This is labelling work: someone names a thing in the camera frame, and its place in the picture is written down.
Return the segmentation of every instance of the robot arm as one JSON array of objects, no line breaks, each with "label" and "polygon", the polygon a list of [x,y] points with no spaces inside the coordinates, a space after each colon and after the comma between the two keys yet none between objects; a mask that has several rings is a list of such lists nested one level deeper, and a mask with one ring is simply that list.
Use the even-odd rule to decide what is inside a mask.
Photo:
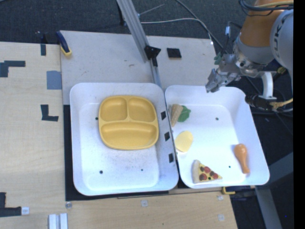
[{"label": "robot arm", "polygon": [[[206,84],[207,92],[216,92],[221,86],[238,81],[242,76],[260,77],[264,92],[255,96],[264,110],[271,110],[268,102],[273,97],[273,75],[276,72],[264,71],[274,59],[286,68],[293,84],[293,0],[256,0],[249,6],[250,12],[234,42],[232,54],[220,52],[215,58],[218,69],[213,69]],[[227,37],[230,27],[226,28]],[[246,101],[253,102],[254,96]]]}]

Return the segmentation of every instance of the pizza slice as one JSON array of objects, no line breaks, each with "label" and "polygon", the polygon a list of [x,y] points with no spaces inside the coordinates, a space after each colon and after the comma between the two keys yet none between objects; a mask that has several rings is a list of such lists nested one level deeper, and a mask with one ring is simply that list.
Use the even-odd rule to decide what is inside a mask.
[{"label": "pizza slice", "polygon": [[194,160],[192,164],[193,183],[207,182],[222,179],[222,177],[211,170],[208,166],[201,164],[199,160]]}]

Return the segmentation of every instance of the yellow plate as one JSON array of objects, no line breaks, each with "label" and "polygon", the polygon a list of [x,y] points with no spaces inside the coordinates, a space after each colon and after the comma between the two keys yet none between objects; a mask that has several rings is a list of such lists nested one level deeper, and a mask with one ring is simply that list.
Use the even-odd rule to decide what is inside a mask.
[{"label": "yellow plate", "polygon": [[108,147],[123,150],[149,148],[159,138],[156,110],[143,97],[108,97],[100,105],[99,131]]}]

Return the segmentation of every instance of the dark background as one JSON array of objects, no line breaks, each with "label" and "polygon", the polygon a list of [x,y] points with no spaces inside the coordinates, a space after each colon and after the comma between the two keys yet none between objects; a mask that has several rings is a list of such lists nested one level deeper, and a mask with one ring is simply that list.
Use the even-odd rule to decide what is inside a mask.
[{"label": "dark background", "polygon": [[[216,54],[221,50],[217,42],[225,43],[228,21],[242,25],[246,17],[238,0],[132,1],[142,22],[194,18],[196,15],[211,33]],[[144,24],[143,28],[146,35],[209,38],[207,31],[196,21]],[[0,42],[40,43],[42,35],[46,35],[48,43],[54,44],[57,43],[55,32],[59,30],[130,33],[126,26],[120,25],[116,0],[0,0]],[[237,34],[238,28],[233,26],[232,40]],[[232,41],[228,45],[228,52],[231,51]],[[230,85],[246,94],[263,90],[260,79],[242,78]],[[292,97],[288,74],[278,78],[274,88],[278,100]],[[293,112],[265,114],[256,109],[252,112],[268,165],[293,152]],[[293,175],[271,191],[282,227],[294,228]],[[232,196],[231,200],[239,229],[265,228],[256,196],[243,199]]]}]

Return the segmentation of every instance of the wooden table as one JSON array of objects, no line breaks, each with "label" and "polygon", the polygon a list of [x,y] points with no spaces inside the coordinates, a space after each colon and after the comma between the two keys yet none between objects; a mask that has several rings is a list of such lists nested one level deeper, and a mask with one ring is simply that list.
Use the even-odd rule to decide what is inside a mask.
[{"label": "wooden table", "polygon": [[[47,89],[47,72],[61,72],[58,45],[0,42],[0,63],[25,61],[0,77],[0,192],[6,208],[28,215],[0,218],[0,228],[48,228],[50,214],[67,213],[71,229],[236,229],[229,195],[175,188],[166,195],[71,201],[66,208],[61,89]],[[43,121],[41,105],[58,121]]]}]

